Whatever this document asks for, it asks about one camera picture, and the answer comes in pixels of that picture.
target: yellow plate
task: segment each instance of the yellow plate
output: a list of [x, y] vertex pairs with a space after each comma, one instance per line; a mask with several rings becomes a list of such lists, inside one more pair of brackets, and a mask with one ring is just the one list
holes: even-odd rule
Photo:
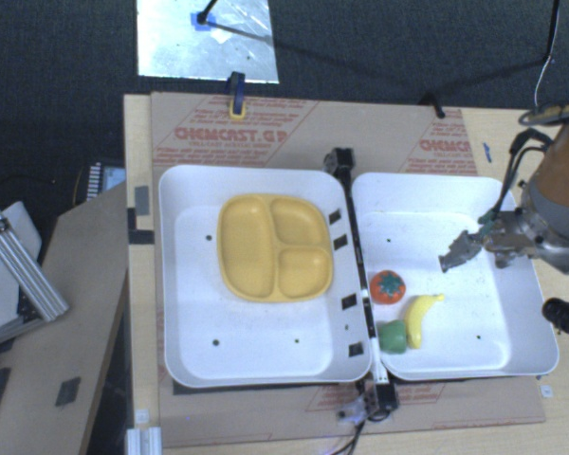
[[333, 279], [329, 231], [313, 204], [284, 195], [246, 194], [221, 208], [221, 276], [246, 300], [309, 300]]

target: black floor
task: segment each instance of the black floor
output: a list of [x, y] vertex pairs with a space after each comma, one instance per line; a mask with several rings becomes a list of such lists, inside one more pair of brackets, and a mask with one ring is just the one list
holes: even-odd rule
[[[261, 96], [529, 108], [553, 0], [268, 0], [281, 83]], [[122, 96], [223, 91], [137, 74], [136, 0], [0, 0], [0, 207], [50, 230], [81, 168], [122, 159]], [[569, 98], [569, 0], [540, 102]]]

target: toy banana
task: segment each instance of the toy banana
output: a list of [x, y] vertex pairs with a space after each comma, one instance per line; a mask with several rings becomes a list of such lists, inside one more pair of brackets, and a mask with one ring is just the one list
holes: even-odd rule
[[430, 308], [445, 299], [445, 295], [420, 295], [407, 308], [405, 324], [407, 325], [407, 342], [412, 349], [421, 347], [421, 322]]

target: white tray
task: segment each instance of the white tray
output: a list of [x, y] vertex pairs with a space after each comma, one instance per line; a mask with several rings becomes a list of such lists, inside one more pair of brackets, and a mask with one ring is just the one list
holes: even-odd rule
[[[163, 174], [158, 189], [165, 360], [176, 381], [206, 388], [349, 382], [367, 373], [371, 350], [346, 202], [337, 180], [318, 171], [182, 165]], [[348, 245], [333, 252], [333, 281], [323, 295], [261, 303], [228, 290], [217, 257], [218, 215], [231, 197], [245, 193], [308, 200], [327, 224], [329, 214], [340, 211], [329, 233], [332, 240], [347, 235]], [[356, 295], [356, 305], [342, 308], [342, 299], [351, 295]]]
[[[492, 207], [501, 183], [484, 177], [365, 173], [353, 185], [367, 280], [396, 271], [407, 285], [395, 305], [374, 305], [376, 323], [403, 319], [413, 296], [444, 293], [423, 321], [422, 347], [382, 353], [407, 380], [543, 374], [559, 360], [533, 264], [517, 258], [498, 269], [482, 251], [443, 274], [438, 255]], [[514, 209], [508, 194], [503, 209]]]

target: red tomato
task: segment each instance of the red tomato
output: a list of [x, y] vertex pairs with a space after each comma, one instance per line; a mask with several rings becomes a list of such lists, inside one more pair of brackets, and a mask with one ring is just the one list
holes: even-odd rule
[[386, 269], [377, 273], [369, 286], [371, 298], [375, 303], [388, 304], [396, 303], [402, 299], [407, 287], [394, 271]]

